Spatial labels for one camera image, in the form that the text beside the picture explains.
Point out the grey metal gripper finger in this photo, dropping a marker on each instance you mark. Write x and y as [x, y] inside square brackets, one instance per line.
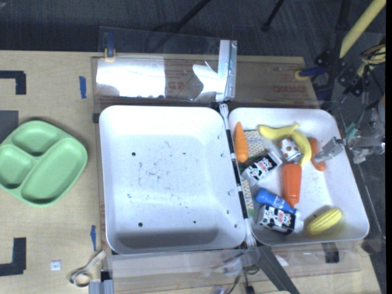
[332, 146]
[323, 158]

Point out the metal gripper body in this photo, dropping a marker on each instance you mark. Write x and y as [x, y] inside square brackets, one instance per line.
[366, 142]

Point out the orange sausage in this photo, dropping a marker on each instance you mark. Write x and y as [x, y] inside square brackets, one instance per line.
[314, 145]

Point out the white plastic tray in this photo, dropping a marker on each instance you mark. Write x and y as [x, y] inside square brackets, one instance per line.
[171, 179]
[330, 194]

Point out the orange bottle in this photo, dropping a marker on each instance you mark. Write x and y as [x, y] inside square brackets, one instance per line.
[291, 179]

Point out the yellow banana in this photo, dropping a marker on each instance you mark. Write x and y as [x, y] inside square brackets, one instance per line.
[275, 132]

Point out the cow print carton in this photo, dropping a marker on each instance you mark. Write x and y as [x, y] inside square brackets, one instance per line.
[277, 219]
[261, 167]

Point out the yellow corn cob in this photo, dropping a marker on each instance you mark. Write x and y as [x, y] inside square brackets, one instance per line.
[324, 221]

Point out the blue bottle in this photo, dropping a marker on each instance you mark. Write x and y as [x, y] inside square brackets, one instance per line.
[271, 199]

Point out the orange and green patterned packet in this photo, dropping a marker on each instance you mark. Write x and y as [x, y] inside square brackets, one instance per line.
[255, 144]
[247, 199]

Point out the orange carrot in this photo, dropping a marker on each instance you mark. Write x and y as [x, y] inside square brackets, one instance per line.
[241, 142]

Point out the thin black and white rod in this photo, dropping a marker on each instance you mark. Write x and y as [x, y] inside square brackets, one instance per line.
[233, 156]

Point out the brown cardboard board red print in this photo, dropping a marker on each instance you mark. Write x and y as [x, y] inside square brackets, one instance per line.
[260, 84]

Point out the green divided plate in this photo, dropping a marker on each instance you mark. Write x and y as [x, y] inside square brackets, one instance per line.
[52, 170]

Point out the small white square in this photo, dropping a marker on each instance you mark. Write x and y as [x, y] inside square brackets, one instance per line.
[55, 265]

